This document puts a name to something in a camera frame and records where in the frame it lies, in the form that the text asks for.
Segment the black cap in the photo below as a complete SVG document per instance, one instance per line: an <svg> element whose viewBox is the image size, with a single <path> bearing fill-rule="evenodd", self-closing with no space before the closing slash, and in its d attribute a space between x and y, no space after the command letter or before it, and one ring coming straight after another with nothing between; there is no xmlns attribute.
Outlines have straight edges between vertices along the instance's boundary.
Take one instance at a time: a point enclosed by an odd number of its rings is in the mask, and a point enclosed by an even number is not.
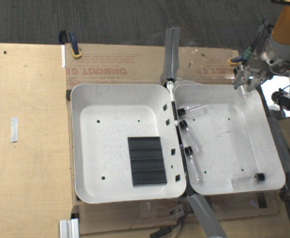
<svg viewBox="0 0 290 238"><path fill-rule="evenodd" d="M181 116L186 114L186 110L185 109L178 109L177 113L178 113L178 116L181 117Z"/></svg>
<svg viewBox="0 0 290 238"><path fill-rule="evenodd" d="M185 153L187 155L192 155L194 153L193 149L191 148L191 146L185 147Z"/></svg>
<svg viewBox="0 0 290 238"><path fill-rule="evenodd" d="M256 177L257 177L258 181L264 181L265 180L265 175L263 173L257 173Z"/></svg>
<svg viewBox="0 0 290 238"><path fill-rule="evenodd" d="M185 120L182 120L182 121L180 121L180 122L179 122L179 125L180 125L180 127L181 127L182 129L184 129L184 128L187 128L187 127L188 127L188 124L186 123L186 121L185 121Z"/></svg>

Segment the gray floor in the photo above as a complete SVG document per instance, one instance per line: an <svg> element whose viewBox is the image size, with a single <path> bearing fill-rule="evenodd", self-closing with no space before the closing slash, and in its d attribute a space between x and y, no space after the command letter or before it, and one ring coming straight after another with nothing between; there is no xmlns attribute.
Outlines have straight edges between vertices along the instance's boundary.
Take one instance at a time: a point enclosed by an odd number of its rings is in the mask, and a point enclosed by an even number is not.
<svg viewBox="0 0 290 238"><path fill-rule="evenodd" d="M0 0L0 42L58 44L67 30L80 43L164 46L165 29L180 26L180 46L242 51L281 9L270 0Z"/></svg>

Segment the plywood surface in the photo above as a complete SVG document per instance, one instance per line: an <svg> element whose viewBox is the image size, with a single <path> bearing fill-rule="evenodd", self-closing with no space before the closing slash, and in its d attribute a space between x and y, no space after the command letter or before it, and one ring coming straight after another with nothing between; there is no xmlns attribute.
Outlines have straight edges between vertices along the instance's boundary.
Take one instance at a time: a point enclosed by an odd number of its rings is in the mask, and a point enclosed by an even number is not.
<svg viewBox="0 0 290 238"><path fill-rule="evenodd" d="M70 217L65 92L60 46L0 44L0 237L55 238Z"/></svg>

